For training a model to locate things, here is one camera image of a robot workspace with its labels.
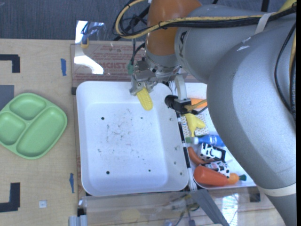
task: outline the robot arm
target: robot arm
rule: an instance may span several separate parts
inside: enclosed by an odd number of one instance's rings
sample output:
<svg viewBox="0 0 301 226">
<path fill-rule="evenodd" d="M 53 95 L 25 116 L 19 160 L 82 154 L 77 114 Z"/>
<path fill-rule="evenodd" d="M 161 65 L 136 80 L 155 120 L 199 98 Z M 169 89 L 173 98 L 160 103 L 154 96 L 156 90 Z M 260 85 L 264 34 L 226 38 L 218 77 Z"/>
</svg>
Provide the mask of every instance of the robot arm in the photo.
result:
<svg viewBox="0 0 301 226">
<path fill-rule="evenodd" d="M 150 83 L 175 80 L 181 98 L 166 103 L 189 113 L 183 78 L 190 73 L 206 83 L 218 134 L 290 226 L 296 225 L 295 104 L 287 103 L 295 81 L 295 1 L 264 15 L 196 0 L 152 0 L 145 60 L 134 70 L 131 91 L 140 90 L 136 83 L 150 92 Z"/>
</svg>

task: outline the orange carrot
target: orange carrot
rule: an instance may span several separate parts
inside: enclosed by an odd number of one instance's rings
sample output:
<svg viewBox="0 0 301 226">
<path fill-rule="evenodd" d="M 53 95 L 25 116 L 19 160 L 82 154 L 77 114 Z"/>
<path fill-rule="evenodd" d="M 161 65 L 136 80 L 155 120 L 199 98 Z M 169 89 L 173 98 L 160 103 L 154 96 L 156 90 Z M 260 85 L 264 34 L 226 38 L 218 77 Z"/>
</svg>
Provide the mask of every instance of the orange carrot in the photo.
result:
<svg viewBox="0 0 301 226">
<path fill-rule="evenodd" d="M 228 184 L 236 184 L 239 180 L 245 181 L 245 175 L 237 175 L 236 173 L 230 173 L 230 177 L 228 178 Z"/>
<path fill-rule="evenodd" d="M 202 184 L 213 186 L 225 186 L 228 184 L 228 179 L 225 175 L 202 165 L 195 168 L 193 176 L 198 183 Z"/>
<path fill-rule="evenodd" d="M 196 152 L 193 150 L 193 148 L 191 146 L 189 146 L 187 148 L 187 150 L 188 150 L 189 158 L 192 160 L 192 162 L 194 164 L 199 165 L 199 164 L 206 163 L 204 160 L 202 160 L 198 157 L 198 155 L 196 154 Z"/>
</svg>

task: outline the blue tape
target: blue tape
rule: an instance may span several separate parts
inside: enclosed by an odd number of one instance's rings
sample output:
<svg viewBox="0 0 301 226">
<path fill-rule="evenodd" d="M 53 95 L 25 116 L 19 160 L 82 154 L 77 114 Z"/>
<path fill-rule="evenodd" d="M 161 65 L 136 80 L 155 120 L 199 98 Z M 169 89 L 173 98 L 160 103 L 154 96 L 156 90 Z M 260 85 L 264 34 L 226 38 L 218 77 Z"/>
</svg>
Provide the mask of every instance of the blue tape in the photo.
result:
<svg viewBox="0 0 301 226">
<path fill-rule="evenodd" d="M 66 66 L 66 60 L 61 58 L 61 69 L 63 76 L 66 76 L 67 66 Z"/>
<path fill-rule="evenodd" d="M 73 179 L 73 173 L 70 173 L 69 182 L 70 182 L 70 185 L 71 185 L 72 193 L 74 193 L 74 179 Z"/>
</svg>

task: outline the wooden table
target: wooden table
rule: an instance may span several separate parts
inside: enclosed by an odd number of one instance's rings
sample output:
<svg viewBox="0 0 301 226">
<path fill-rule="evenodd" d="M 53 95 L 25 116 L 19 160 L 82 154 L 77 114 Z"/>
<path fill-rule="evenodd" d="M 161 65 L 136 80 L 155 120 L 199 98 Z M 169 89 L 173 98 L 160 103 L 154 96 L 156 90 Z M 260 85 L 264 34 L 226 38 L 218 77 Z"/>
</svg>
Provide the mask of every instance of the wooden table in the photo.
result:
<svg viewBox="0 0 301 226">
<path fill-rule="evenodd" d="M 14 85 L 15 96 L 24 92 L 36 93 L 58 105 L 68 117 L 66 130 L 59 141 L 39 159 L 23 159 L 0 146 L 0 202 L 9 201 L 11 183 L 21 185 L 18 211 L 0 213 L 0 225 L 66 226 L 68 217 L 77 214 L 77 135 L 74 96 L 71 94 L 70 45 L 73 43 L 72 40 L 0 40 L 0 54 L 18 54 L 21 59 L 20 73 L 12 73 L 10 61 L 0 61 L 0 85 Z M 66 61 L 66 76 L 61 70 L 61 59 Z M 74 193 L 69 182 L 71 173 L 74 175 Z M 232 226 L 284 225 L 263 194 L 261 202 L 249 202 L 246 188 L 210 191 L 210 195 Z M 47 200 L 47 207 L 40 208 L 39 202 L 43 200 Z M 192 216 L 197 225 L 212 224 L 202 211 L 194 212 Z M 187 220 L 182 220 L 179 225 L 185 223 Z"/>
</svg>

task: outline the plastic bottle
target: plastic bottle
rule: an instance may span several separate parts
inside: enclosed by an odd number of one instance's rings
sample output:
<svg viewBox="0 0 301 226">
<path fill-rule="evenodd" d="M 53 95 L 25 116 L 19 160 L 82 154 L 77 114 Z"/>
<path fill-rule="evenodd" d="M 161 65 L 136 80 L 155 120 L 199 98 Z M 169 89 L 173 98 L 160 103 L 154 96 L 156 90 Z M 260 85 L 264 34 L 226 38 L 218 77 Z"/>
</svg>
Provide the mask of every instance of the plastic bottle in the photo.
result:
<svg viewBox="0 0 301 226">
<path fill-rule="evenodd" d="M 214 146 L 225 146 L 222 139 L 218 135 L 204 135 L 202 137 L 187 137 L 186 138 L 186 143 L 192 143 L 194 145 L 198 145 L 203 142 L 205 142 L 209 145 L 214 145 Z"/>
</svg>

